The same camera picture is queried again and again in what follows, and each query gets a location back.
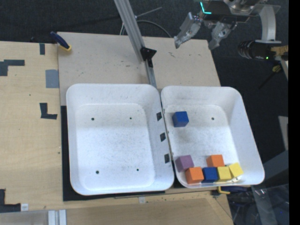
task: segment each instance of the cable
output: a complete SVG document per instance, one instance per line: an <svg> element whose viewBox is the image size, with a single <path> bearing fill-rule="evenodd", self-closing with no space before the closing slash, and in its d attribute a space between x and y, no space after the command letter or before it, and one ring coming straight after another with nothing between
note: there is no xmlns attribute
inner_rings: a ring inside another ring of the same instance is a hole
<svg viewBox="0 0 300 225"><path fill-rule="evenodd" d="M166 29L164 29L162 26L158 25L155 22L151 22L151 21L147 21L147 20L138 20L136 22L137 23L149 23L149 24L152 24L152 25L160 28L168 37L172 38L172 36L168 33L168 31Z"/></svg>
<svg viewBox="0 0 300 225"><path fill-rule="evenodd" d="M122 27L119 35L122 35L123 28L124 28L124 23L122 22Z"/></svg>
<svg viewBox="0 0 300 225"><path fill-rule="evenodd" d="M150 11L148 11L148 12L145 12L145 13L139 14L139 15L138 15L138 16L136 16L136 17L138 18L138 17L140 17L140 16L144 16L144 15L146 15L146 14L149 14L149 13L155 12L155 11L157 11L157 10L160 10L160 9L162 9L162 8L163 8L163 7L158 7L158 8L156 8L156 9L150 10Z"/></svg>

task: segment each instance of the yellow cube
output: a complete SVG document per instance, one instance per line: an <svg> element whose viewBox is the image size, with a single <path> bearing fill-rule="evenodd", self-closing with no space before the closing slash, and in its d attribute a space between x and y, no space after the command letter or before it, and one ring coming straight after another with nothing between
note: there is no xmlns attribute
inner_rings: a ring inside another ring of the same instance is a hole
<svg viewBox="0 0 300 225"><path fill-rule="evenodd" d="M225 182L232 178L229 167L217 167L218 182Z"/></svg>
<svg viewBox="0 0 300 225"><path fill-rule="evenodd" d="M244 173L239 163L231 164L228 167L232 177L234 178L241 176Z"/></svg>

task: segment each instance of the block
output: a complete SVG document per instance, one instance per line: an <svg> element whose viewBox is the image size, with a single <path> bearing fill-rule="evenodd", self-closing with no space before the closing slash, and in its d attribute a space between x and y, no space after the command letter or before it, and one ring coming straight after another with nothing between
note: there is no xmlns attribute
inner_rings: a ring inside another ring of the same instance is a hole
<svg viewBox="0 0 300 225"><path fill-rule="evenodd" d="M175 164L178 172L183 172L190 167L194 167L191 155L180 156L175 160Z"/></svg>
<svg viewBox="0 0 300 225"><path fill-rule="evenodd" d="M233 178L236 178L236 177L241 176L242 174L244 174L244 171L242 170L239 163L230 164L228 167L229 167L231 176Z"/></svg>
<svg viewBox="0 0 300 225"><path fill-rule="evenodd" d="M190 167L185 171L185 175L188 184L196 184L204 180L201 167Z"/></svg>
<svg viewBox="0 0 300 225"><path fill-rule="evenodd" d="M224 160L221 154L211 155L206 159L208 167L224 167Z"/></svg>
<svg viewBox="0 0 300 225"><path fill-rule="evenodd" d="M232 179L230 169L228 166L226 167L217 167L217 176L218 176L218 182L226 182L230 179Z"/></svg>
<svg viewBox="0 0 300 225"><path fill-rule="evenodd" d="M185 127L189 122L188 113L186 111L175 112L172 116L172 120L175 128Z"/></svg>
<svg viewBox="0 0 300 225"><path fill-rule="evenodd" d="M202 169L204 180L202 183L213 183L218 180L218 173L216 167L205 167Z"/></svg>

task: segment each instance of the dark background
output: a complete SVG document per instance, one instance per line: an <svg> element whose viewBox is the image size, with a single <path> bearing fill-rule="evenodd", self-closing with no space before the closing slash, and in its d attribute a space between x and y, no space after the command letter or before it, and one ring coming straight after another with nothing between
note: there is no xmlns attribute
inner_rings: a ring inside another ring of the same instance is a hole
<svg viewBox="0 0 300 225"><path fill-rule="evenodd" d="M162 7L138 17L159 24L171 36L176 36L188 12L197 14L200 7L193 0L129 0L135 15ZM268 0L280 5L276 14L276 40L288 45L289 0ZM122 21L113 0L0 0L0 40L53 43L51 31L97 34L120 33ZM158 27L139 23L141 34L167 37ZM211 30L202 25L194 37L211 40ZM241 41L260 39L259 17L240 23L237 28L211 51L222 86L237 89L245 103L250 125L262 159L266 162L285 150L278 116L288 117L288 80L284 72L273 76L273 64L248 60L238 55Z"/></svg>

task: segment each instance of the plastic tray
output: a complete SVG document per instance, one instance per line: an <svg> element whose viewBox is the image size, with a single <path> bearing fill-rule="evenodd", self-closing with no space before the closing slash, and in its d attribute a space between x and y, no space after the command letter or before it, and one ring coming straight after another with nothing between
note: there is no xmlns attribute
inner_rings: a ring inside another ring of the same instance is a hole
<svg viewBox="0 0 300 225"><path fill-rule="evenodd" d="M191 155L194 165L207 167L206 158L222 154L225 165L239 162L244 174L222 183L187 184L184 172L176 171L187 188L255 185L264 179L263 165L253 138L240 93L229 87L168 86L161 100L174 161ZM172 115L186 111L189 123L174 127Z"/></svg>
<svg viewBox="0 0 300 225"><path fill-rule="evenodd" d="M159 92L148 84L67 90L70 180L82 195L167 190L174 181Z"/></svg>

